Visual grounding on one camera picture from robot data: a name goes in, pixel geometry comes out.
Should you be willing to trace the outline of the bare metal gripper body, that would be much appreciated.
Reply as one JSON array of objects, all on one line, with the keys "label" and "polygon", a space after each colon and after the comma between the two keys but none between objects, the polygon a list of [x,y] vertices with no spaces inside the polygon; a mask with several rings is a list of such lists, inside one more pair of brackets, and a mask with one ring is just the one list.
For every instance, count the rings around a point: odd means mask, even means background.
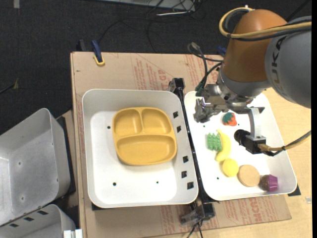
[{"label": "bare metal gripper body", "polygon": [[229,110],[240,113],[248,103],[249,98],[239,96],[224,85],[208,84],[202,93],[201,109],[205,114],[219,114]]}]

